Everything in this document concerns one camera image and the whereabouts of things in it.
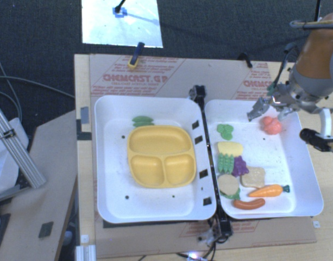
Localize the black cylinder on white bracket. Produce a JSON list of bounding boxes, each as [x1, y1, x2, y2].
[[299, 108, 333, 155]]

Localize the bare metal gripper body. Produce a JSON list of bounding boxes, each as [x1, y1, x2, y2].
[[269, 82, 324, 114]]

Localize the beige bread slice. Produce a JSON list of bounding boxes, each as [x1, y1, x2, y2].
[[240, 166, 266, 189]]

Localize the orange carrot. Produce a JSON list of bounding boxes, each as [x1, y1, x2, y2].
[[247, 184, 291, 198]]

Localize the white plastic tray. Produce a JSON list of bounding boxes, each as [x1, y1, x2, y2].
[[94, 95, 218, 225], [204, 99, 325, 220]]

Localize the dark green pea pod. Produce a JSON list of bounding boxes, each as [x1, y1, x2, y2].
[[131, 115, 155, 128]]

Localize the purple grapes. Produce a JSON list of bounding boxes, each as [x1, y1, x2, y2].
[[231, 156, 250, 177]]

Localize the round sandwich with green lettuce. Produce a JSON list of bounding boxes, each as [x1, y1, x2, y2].
[[218, 173, 241, 200]]

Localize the green lettuce leaf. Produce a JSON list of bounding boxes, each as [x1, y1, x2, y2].
[[216, 123, 235, 141]]

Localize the light green pea pods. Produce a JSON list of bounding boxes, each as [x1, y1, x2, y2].
[[217, 153, 235, 174]]

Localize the brown cardboard board red print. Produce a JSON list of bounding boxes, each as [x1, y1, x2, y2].
[[89, 53, 318, 259]]

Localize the yellow corn cob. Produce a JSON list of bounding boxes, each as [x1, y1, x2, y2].
[[217, 141, 244, 157]]

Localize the thin black and white rod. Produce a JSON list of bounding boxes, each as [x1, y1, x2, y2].
[[195, 92, 230, 229]]

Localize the orange-red lumpy toy food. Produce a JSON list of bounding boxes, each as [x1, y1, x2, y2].
[[261, 115, 282, 136]]

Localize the yellow divided plate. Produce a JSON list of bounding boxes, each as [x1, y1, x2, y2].
[[127, 125, 198, 189]]

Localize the orange-brown sausage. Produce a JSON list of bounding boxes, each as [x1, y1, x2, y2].
[[233, 198, 266, 210]]

